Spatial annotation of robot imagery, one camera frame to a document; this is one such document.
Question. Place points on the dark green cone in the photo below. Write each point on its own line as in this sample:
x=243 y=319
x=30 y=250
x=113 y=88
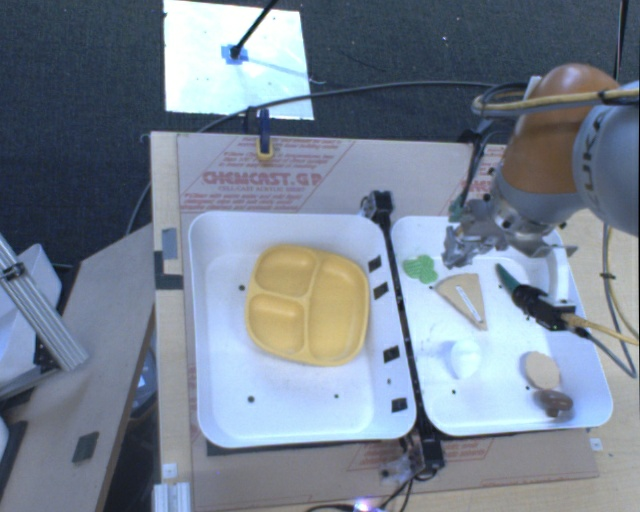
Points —
x=507 y=277

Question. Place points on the white egg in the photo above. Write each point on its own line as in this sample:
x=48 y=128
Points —
x=464 y=359

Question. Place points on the thin black rod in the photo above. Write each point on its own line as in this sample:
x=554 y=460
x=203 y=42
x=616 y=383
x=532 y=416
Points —
x=402 y=310

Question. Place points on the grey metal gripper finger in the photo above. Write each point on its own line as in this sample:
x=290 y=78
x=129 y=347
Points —
x=451 y=247
x=471 y=254

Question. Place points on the brown cardboard board red print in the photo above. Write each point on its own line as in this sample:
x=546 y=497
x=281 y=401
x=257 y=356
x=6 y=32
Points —
x=310 y=175

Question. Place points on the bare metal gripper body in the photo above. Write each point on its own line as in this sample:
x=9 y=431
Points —
x=492 y=225

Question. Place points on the tan round biscuit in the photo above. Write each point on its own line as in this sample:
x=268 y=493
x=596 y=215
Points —
x=540 y=370

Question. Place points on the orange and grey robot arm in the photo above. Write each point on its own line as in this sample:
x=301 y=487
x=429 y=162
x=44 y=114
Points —
x=545 y=145

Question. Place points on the brown doughnut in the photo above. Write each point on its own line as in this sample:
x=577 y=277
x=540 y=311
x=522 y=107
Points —
x=552 y=401

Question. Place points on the white plastic tray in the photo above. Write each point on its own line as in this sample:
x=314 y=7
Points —
x=300 y=400
x=500 y=400

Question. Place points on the yellow divided plate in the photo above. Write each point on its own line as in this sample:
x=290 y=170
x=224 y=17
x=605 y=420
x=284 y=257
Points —
x=310 y=305

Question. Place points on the tan pizza slice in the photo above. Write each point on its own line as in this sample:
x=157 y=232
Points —
x=462 y=295

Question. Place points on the green broccoli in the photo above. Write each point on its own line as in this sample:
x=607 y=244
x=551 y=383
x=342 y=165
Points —
x=419 y=269

